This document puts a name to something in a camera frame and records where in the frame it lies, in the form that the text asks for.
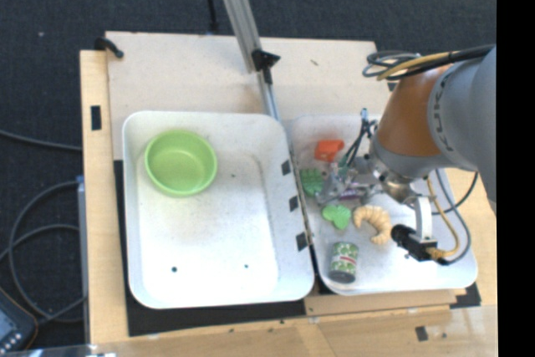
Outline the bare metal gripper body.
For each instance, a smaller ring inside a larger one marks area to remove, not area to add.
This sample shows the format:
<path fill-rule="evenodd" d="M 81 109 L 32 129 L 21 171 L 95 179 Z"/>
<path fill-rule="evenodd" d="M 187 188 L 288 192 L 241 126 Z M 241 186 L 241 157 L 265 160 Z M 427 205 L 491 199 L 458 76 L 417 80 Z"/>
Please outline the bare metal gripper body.
<path fill-rule="evenodd" d="M 413 180 L 388 168 L 382 161 L 353 160 L 341 163 L 343 193 L 353 191 L 362 201 L 384 193 L 398 203 L 407 203 L 415 196 Z"/>

